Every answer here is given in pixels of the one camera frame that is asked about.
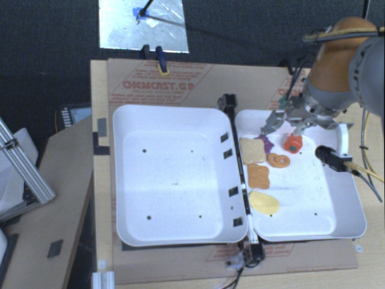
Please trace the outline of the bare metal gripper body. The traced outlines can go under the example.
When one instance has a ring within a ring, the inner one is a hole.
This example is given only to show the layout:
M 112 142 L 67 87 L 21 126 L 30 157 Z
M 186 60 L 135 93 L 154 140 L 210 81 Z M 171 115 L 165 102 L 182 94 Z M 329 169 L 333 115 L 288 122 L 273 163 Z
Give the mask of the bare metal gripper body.
M 290 96 L 285 106 L 285 120 L 292 126 L 296 122 L 306 121 L 312 126 L 324 129 L 334 128 L 334 120 L 342 110 L 334 110 L 321 105 L 311 95 L 300 93 Z

